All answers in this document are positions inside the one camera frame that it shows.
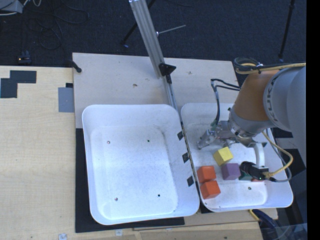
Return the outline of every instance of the purple cube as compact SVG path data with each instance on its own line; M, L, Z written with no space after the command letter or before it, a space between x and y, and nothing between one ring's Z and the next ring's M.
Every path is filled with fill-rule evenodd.
M225 181L238 179L241 175L239 164L226 163L221 166L222 177Z

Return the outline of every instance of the white plastic tray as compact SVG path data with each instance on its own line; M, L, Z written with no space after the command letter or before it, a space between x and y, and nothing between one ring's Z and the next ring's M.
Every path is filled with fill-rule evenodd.
M82 113L89 205L100 224L190 216L200 199L178 112L166 104L90 105Z
M233 104L220 104L220 120L227 121L229 117L228 108ZM188 103L181 109L181 118L183 121L186 138L191 152L194 169L197 171L201 166L214 166L216 172L216 181L220 187L221 193L215 198L203 199L202 203L213 212L226 212L247 209L262 208L284 208L291 205L293 193L290 183L271 182L268 180L262 182L251 182L248 180L224 180L221 167L217 164L213 154L222 148L221 145L211 144L202 149L198 149L197 141L203 133L210 128L217 114L216 103ZM263 134L258 134L255 138L257 142L268 142ZM267 143L263 148L265 166L270 172L281 168L282 162ZM253 148L247 148L240 143L231 145L230 151L233 159L230 163L243 161L256 163L256 153ZM281 171L274 176L276 179L287 179L285 171Z

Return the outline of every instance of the wooden table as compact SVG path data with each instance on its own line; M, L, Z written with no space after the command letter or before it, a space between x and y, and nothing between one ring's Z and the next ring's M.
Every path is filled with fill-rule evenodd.
M86 71L89 66L82 63L81 56L76 54L74 59ZM169 64L179 62L182 60L167 60ZM231 62L205 61L204 65L223 69L221 77L234 75ZM182 91L179 74L201 82L197 71L189 67L172 73L176 95ZM0 98L1 239L57 240L59 236L68 240L263 239L258 222L247 210L197 212L185 217L184 226L171 228L75 233L76 117L75 112L59 112L58 97L59 88L74 82L74 69L0 66L0 78L10 78L10 71L36 71L36 83L18 83L17 98ZM211 92L210 82L204 88ZM209 99L214 101L213 93L201 97L205 95L212 95ZM229 99L226 102L235 98L228 94L220 97ZM179 106L184 99L177 98ZM274 219L278 216L276 209L264 212Z

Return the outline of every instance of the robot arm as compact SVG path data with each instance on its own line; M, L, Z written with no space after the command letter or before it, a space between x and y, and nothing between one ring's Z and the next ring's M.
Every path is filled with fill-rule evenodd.
M305 65L300 63L283 66L281 70L272 67L270 70L250 72L230 110L228 121L219 121L216 127L207 130L197 142L198 148L216 139L228 145L239 142L253 147L253 137L267 128L278 127L292 133L307 166Z

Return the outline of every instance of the yellow cube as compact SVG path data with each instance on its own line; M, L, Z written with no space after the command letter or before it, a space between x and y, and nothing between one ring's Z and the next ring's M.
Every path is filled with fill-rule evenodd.
M234 155L231 153L230 149L226 146L219 150L217 150L213 154L213 158L217 162L219 166L222 166L229 162L232 158L234 158Z

